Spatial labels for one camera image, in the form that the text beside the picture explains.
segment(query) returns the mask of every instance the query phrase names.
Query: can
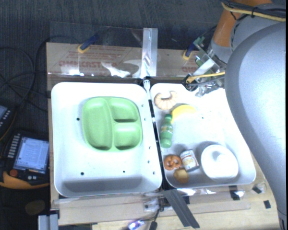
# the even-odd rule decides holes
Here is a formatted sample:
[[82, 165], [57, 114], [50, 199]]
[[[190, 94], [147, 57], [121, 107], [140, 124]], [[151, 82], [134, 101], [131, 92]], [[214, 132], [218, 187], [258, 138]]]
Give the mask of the can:
[[180, 154], [182, 164], [187, 172], [194, 171], [200, 167], [192, 150], [183, 151]]

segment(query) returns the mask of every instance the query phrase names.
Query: green plate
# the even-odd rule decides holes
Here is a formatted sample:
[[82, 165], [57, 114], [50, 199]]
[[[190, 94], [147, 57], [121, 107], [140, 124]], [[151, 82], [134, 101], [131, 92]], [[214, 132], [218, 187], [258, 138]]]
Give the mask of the green plate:
[[87, 144], [98, 150], [136, 148], [143, 138], [137, 106], [120, 97], [94, 97], [82, 108], [82, 128]]

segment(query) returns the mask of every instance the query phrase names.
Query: green bottle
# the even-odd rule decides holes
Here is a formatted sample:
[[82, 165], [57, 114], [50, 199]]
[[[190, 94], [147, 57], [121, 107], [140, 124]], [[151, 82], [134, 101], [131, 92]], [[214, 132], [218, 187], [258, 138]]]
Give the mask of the green bottle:
[[171, 124], [172, 115], [166, 114], [160, 129], [160, 146], [170, 148], [172, 145], [173, 125]]

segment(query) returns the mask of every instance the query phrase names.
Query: blue and yellow clamp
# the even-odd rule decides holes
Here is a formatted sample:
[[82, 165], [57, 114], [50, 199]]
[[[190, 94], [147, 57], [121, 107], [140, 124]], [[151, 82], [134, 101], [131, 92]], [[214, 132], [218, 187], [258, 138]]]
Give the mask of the blue and yellow clamp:
[[78, 52], [81, 54], [86, 52], [90, 48], [90, 46], [98, 40], [98, 38], [99, 38], [99, 35], [95, 34], [94, 36], [87, 39], [83, 44], [80, 44], [78, 46]]
[[205, 39], [205, 38], [204, 38], [203, 36], [196, 38], [196, 39], [193, 41], [193, 43], [190, 44], [190, 46], [188, 47], [188, 49], [186, 49], [186, 50], [183, 52], [182, 57], [183, 57], [185, 60], [190, 59], [191, 53], [192, 53], [192, 51], [194, 50], [194, 48], [195, 48], [197, 45], [201, 44], [201, 43], [204, 41], [204, 39]]

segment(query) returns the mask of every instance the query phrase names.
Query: dark floor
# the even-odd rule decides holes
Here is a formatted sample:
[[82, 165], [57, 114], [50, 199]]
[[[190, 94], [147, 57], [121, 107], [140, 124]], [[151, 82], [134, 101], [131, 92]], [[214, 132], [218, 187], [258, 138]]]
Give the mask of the dark floor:
[[[286, 0], [272, 0], [286, 5]], [[222, 13], [219, 0], [0, 0], [0, 87], [4, 79], [31, 71], [36, 63], [34, 90], [46, 93], [46, 55], [44, 40], [60, 32], [61, 23], [158, 29], [160, 48], [185, 49], [196, 37], [218, 23]], [[71, 38], [64, 42], [72, 43]], [[28, 88], [32, 74], [13, 79], [12, 83]], [[24, 89], [17, 89], [23, 96]], [[31, 94], [18, 115], [15, 127], [48, 133], [47, 99]], [[19, 104], [19, 97], [7, 85], [0, 97]], [[0, 153], [4, 146], [0, 143]], [[36, 230], [37, 215], [30, 216], [25, 206], [32, 201], [49, 207], [49, 188], [10, 190], [0, 187], [0, 230]]]

